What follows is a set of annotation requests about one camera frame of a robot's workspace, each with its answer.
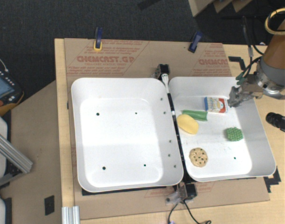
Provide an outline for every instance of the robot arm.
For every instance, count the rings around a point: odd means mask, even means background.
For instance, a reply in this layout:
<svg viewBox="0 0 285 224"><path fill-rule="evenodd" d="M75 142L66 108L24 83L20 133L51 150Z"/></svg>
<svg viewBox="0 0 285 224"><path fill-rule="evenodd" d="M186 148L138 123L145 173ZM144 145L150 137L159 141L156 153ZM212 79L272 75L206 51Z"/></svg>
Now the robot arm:
<svg viewBox="0 0 285 224"><path fill-rule="evenodd" d="M230 107L237 107L243 101L251 98L261 98L262 95L275 99L285 99L281 91L285 89L285 20L277 31L270 30L269 19L275 14L285 12L285 8L279 9L270 14L266 20L266 30L274 34L265 53L255 59L238 77L239 87L232 87L228 104ZM251 66L257 63L257 69L249 74Z"/></svg>

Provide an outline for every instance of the cardboard sheet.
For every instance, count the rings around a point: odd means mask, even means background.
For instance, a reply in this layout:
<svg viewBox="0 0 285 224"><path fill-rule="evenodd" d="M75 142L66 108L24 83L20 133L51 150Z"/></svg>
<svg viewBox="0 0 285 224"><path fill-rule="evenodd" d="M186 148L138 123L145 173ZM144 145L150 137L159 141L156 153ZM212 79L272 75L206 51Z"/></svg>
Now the cardboard sheet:
<svg viewBox="0 0 285 224"><path fill-rule="evenodd" d="M13 224L60 223L62 193L56 83L47 85L14 108L11 114L11 142L34 164L29 174L0 189L0 196L12 198ZM48 197L53 197L54 212L46 215Z"/></svg>
<svg viewBox="0 0 285 224"><path fill-rule="evenodd" d="M158 64L169 64L169 79L179 76L231 76L223 45L199 43L196 52L188 42L103 40L102 51L93 50L93 40L65 39L69 94L70 135L75 205L81 219L116 217L171 210L165 200L173 187L132 190L84 196L77 180L76 145L70 95L80 77L151 77ZM191 208L268 201L263 178L195 183L198 196Z"/></svg>

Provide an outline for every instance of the yellow lemon toy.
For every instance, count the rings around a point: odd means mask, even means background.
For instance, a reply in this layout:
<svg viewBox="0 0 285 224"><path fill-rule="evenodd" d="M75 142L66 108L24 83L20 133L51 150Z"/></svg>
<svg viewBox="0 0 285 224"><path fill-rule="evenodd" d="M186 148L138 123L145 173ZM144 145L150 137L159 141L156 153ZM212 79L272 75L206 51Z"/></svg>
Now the yellow lemon toy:
<svg viewBox="0 0 285 224"><path fill-rule="evenodd" d="M197 121L187 114L181 114L176 119L178 126L186 131L187 133L197 134L199 129L199 124Z"/></svg>

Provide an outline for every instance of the green textured ball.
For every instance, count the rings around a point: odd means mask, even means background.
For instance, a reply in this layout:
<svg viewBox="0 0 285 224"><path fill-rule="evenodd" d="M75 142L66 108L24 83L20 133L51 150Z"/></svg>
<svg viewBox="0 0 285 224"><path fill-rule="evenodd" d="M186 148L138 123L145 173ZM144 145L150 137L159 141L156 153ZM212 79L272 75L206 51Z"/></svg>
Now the green textured ball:
<svg viewBox="0 0 285 224"><path fill-rule="evenodd" d="M243 133L237 127L226 129L226 135L230 141L239 141L243 139Z"/></svg>

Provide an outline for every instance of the electronic device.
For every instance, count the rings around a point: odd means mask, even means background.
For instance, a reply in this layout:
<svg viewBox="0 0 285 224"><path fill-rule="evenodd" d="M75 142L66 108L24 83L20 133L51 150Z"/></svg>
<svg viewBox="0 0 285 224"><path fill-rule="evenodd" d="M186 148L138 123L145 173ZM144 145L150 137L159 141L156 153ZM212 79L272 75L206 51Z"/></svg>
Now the electronic device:
<svg viewBox="0 0 285 224"><path fill-rule="evenodd" d="M19 84L9 75L0 69L0 116L9 109L16 106L23 96Z"/></svg>

